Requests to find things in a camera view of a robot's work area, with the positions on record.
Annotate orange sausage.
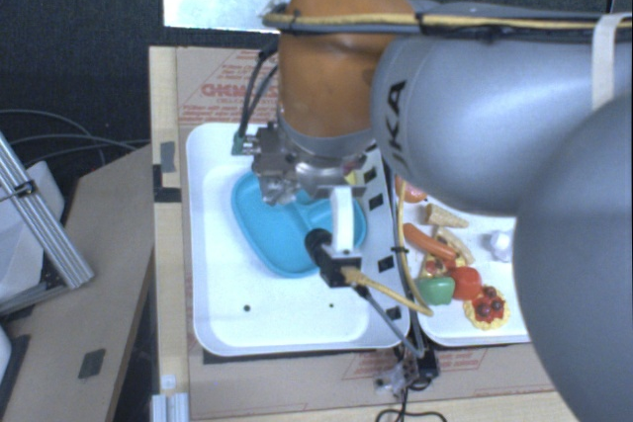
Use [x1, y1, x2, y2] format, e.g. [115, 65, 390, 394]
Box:
[402, 222, 458, 262]

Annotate white crumpled object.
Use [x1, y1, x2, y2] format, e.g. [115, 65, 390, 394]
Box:
[489, 230, 516, 264]

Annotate yellow tart with red berries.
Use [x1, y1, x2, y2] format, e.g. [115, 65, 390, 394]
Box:
[462, 285, 511, 332]

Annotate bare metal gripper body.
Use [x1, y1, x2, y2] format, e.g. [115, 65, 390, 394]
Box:
[250, 122, 355, 200]

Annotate beige ice cream cone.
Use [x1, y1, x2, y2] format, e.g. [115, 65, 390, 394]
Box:
[425, 203, 470, 230]

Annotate slice of pizza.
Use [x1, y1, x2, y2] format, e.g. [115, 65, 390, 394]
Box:
[419, 226, 477, 279]

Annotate red bell pepper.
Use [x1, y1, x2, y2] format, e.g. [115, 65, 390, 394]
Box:
[446, 265, 484, 302]

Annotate orange doughnut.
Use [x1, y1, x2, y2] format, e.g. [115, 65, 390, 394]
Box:
[395, 174, 429, 205]

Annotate blue divided plate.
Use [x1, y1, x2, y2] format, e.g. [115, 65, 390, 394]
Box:
[230, 171, 369, 279]

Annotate black block with thin wires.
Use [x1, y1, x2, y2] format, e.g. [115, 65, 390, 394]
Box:
[413, 350, 442, 382]

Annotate green bell pepper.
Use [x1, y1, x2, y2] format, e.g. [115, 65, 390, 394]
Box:
[414, 276, 457, 307]

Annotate brown cardboard board red print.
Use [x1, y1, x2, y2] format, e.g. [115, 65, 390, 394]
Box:
[149, 44, 561, 422]

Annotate thin black rod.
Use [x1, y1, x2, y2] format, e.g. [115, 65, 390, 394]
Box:
[393, 172, 427, 356]

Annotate white plastic tray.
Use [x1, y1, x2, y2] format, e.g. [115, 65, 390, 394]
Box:
[185, 122, 412, 358]
[390, 151, 533, 348]

